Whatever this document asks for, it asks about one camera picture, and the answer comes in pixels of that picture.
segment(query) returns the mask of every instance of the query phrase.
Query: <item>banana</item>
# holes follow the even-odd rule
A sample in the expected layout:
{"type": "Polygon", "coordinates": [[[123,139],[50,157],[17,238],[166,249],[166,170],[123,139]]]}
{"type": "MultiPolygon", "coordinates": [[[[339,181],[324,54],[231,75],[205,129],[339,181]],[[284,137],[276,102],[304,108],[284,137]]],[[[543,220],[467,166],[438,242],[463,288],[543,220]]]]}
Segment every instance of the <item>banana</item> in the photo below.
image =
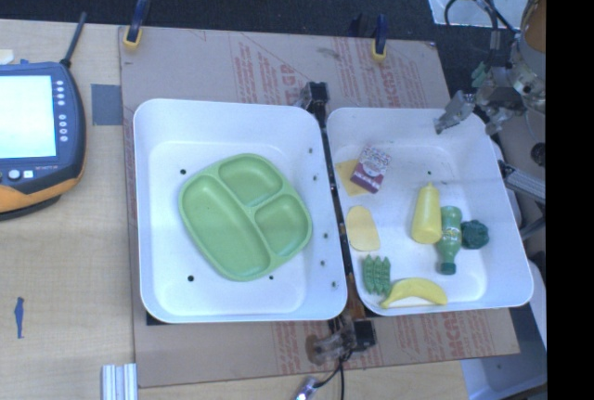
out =
{"type": "Polygon", "coordinates": [[[388,297],[380,303],[388,309],[394,301],[416,296],[435,304],[447,304],[446,292],[441,286],[425,277],[406,277],[396,281],[390,288],[388,297]]]}

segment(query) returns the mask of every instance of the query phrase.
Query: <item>green bottle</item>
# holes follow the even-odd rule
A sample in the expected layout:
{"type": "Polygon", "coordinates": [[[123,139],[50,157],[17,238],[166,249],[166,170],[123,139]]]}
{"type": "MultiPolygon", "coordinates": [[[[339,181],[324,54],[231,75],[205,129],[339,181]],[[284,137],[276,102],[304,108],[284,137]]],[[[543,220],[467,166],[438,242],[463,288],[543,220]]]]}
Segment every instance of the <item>green bottle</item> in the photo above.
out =
{"type": "Polygon", "coordinates": [[[441,257],[439,272],[443,275],[454,275],[456,264],[454,259],[462,246],[462,212],[458,207],[447,205],[441,208],[442,237],[435,244],[441,257]]]}

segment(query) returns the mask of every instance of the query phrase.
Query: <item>blue mark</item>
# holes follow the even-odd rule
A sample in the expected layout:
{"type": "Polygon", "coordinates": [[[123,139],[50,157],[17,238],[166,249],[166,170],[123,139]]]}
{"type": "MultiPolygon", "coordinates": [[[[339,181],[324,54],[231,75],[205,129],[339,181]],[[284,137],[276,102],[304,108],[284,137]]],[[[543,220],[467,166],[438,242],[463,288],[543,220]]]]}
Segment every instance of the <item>blue mark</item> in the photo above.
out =
{"type": "Polygon", "coordinates": [[[22,317],[25,314],[25,308],[22,307],[25,300],[23,300],[20,296],[17,299],[17,305],[15,306],[15,318],[17,319],[17,337],[18,339],[22,339],[24,336],[22,335],[22,317]]]}

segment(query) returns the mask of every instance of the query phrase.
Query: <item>white tray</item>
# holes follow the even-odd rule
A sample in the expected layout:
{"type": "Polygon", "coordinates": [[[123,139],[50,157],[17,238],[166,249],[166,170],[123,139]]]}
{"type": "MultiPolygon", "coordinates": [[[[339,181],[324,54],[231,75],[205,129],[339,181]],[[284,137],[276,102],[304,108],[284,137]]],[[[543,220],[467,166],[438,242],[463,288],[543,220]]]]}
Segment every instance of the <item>white tray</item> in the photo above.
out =
{"type": "Polygon", "coordinates": [[[350,253],[358,294],[379,315],[511,307],[527,303],[532,296],[532,275],[484,123],[473,114],[437,135],[433,119],[441,114],[443,110],[342,108],[328,118],[335,164],[356,159],[367,144],[392,156],[375,194],[350,197],[337,176],[344,217],[351,207],[362,205],[378,229],[379,250],[350,248],[350,253]],[[439,258],[433,245],[417,243],[409,235],[419,189],[429,181],[439,189],[442,206],[455,205],[462,210],[462,221],[477,219],[489,229],[487,245],[460,250],[453,276],[437,272],[439,258]],[[368,253],[389,258],[391,281],[426,277],[445,290],[448,303],[408,298],[394,303],[395,308],[381,308],[385,297],[368,293],[363,283],[362,264],[368,253]]]}
{"type": "Polygon", "coordinates": [[[322,320],[347,298],[342,251],[316,119],[296,107],[153,99],[134,117],[140,293],[167,323],[322,320]],[[217,273],[184,228],[183,183],[230,156],[271,161],[309,210],[310,241],[265,277],[217,273]]]}

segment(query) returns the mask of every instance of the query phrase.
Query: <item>yellow bottle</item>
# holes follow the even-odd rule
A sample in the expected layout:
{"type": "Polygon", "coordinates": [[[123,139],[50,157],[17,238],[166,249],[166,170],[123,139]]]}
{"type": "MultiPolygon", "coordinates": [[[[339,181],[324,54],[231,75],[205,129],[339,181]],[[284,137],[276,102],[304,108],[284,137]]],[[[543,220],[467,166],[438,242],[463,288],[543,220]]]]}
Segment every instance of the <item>yellow bottle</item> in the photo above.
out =
{"type": "Polygon", "coordinates": [[[419,190],[411,235],[418,243],[436,243],[442,237],[439,190],[431,182],[419,190]]]}

